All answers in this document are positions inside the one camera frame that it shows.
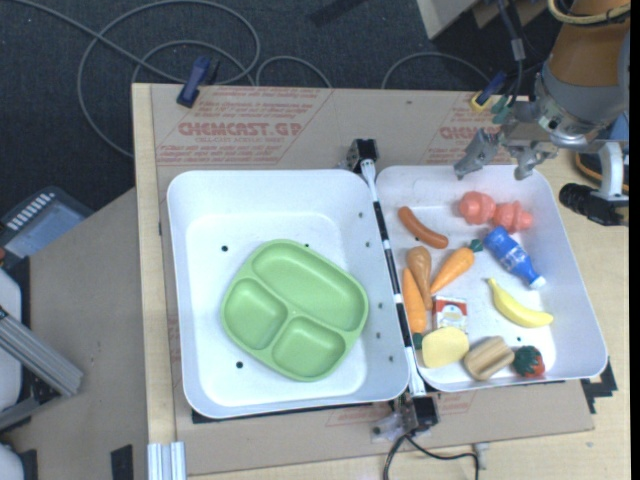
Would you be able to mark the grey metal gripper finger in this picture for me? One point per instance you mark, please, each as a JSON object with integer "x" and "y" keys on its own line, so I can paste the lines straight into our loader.
{"x": 529, "y": 163}
{"x": 475, "y": 157}

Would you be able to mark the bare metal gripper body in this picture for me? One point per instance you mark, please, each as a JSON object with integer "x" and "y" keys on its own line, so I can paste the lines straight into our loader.
{"x": 530, "y": 135}

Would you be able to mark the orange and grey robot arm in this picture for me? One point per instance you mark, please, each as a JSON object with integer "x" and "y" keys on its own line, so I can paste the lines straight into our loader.
{"x": 587, "y": 33}

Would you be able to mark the pink lumpy toy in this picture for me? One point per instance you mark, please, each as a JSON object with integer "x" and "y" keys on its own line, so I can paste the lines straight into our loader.
{"x": 476, "y": 209}
{"x": 512, "y": 216}

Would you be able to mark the red-brown toy sausage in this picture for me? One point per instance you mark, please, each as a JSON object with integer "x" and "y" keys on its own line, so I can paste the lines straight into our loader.
{"x": 422, "y": 228}

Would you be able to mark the blue bottle white cap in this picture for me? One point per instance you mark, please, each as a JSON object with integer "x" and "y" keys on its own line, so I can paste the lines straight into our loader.
{"x": 510, "y": 254}

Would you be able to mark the white plastic tray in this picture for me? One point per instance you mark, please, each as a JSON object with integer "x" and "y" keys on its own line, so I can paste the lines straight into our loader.
{"x": 560, "y": 268}
{"x": 210, "y": 293}

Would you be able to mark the orange carrot green top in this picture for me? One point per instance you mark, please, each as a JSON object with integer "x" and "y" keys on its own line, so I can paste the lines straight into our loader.
{"x": 452, "y": 267}
{"x": 414, "y": 305}

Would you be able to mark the tan brown tapered toy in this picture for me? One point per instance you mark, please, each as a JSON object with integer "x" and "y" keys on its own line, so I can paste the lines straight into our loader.
{"x": 420, "y": 268}

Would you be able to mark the thin black and white rod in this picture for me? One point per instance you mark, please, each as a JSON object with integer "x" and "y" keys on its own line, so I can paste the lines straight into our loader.
{"x": 387, "y": 248}

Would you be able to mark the yellow banana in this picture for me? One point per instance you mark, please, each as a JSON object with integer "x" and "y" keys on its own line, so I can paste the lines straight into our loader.
{"x": 520, "y": 310}

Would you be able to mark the red and white carton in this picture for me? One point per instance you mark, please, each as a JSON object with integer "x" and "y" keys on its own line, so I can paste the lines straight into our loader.
{"x": 451, "y": 312}

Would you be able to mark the pale yellow flat slice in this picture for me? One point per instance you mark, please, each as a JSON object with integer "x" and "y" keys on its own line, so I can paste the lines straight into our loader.
{"x": 444, "y": 348}

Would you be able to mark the brown cardboard board red print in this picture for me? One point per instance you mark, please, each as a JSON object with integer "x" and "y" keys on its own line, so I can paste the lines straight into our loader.
{"x": 280, "y": 118}

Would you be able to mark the red strawberry green leaves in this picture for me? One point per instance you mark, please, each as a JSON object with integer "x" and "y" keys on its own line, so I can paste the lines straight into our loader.
{"x": 530, "y": 362}

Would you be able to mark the tan ridged bread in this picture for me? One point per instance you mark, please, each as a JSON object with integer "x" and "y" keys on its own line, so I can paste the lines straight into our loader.
{"x": 489, "y": 358}

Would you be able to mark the green divided plate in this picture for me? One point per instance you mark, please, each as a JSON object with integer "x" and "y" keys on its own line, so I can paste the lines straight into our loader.
{"x": 300, "y": 313}

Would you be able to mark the black cylinder on white bracket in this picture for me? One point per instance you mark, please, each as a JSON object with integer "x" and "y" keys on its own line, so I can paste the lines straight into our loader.
{"x": 592, "y": 203}

